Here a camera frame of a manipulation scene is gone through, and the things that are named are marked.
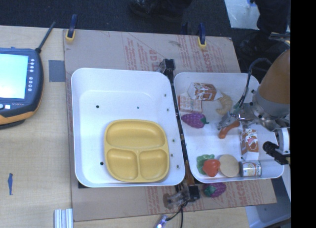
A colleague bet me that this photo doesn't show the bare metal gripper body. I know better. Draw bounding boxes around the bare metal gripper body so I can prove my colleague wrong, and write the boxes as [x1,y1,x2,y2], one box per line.
[229,101,290,132]

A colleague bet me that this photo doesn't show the orange sausage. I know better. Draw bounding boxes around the orange sausage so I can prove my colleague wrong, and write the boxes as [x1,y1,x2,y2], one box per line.
[218,120,241,140]

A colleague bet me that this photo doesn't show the tan croissant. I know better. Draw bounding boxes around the tan croissant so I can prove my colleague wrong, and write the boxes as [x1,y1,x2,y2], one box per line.
[216,93,234,115]

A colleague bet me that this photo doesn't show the orange and white carton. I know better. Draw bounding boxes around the orange and white carton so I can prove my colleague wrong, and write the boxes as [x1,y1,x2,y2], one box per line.
[187,82,223,102]
[238,128,260,161]

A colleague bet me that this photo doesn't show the white plastic tray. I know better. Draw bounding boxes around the white plastic tray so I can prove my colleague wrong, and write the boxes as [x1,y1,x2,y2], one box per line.
[71,68,186,189]
[173,72,285,184]

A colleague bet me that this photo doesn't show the purple grapes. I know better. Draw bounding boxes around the purple grapes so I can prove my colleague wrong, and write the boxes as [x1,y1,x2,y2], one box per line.
[202,182,227,198]
[180,112,210,129]

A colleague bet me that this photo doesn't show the tan round biscuit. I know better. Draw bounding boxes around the tan round biscuit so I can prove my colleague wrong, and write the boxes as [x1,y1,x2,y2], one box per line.
[218,154,240,178]

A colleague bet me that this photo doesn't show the thin black rod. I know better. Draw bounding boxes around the thin black rod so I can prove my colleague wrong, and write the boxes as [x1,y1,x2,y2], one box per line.
[167,73,192,186]

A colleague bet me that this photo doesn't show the small silver can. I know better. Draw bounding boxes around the small silver can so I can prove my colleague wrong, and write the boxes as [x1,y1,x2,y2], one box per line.
[238,160,263,178]

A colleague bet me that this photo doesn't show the red tomato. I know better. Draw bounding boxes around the red tomato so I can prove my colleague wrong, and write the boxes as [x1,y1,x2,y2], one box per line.
[202,158,221,178]

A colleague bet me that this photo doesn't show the green lettuce leaf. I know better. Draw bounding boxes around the green lettuce leaf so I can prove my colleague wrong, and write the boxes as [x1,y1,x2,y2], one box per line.
[196,153,215,176]

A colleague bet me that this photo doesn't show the yellow divided plate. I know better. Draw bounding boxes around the yellow divided plate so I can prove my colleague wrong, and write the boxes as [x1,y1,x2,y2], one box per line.
[103,119,171,183]

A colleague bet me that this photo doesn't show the person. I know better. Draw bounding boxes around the person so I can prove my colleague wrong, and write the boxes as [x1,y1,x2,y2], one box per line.
[129,0,291,50]

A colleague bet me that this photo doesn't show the brown cardboard board, red print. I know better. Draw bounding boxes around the brown cardboard board, red print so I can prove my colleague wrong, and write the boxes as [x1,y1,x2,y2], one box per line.
[63,29,277,223]

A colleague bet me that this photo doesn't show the black cylinder on white bracket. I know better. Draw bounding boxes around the black cylinder on white bracket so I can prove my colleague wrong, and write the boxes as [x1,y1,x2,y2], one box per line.
[262,127,291,166]

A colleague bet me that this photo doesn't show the black block with thin wires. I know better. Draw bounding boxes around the black block with thin wires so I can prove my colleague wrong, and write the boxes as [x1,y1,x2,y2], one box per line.
[188,185,200,201]
[160,58,176,75]

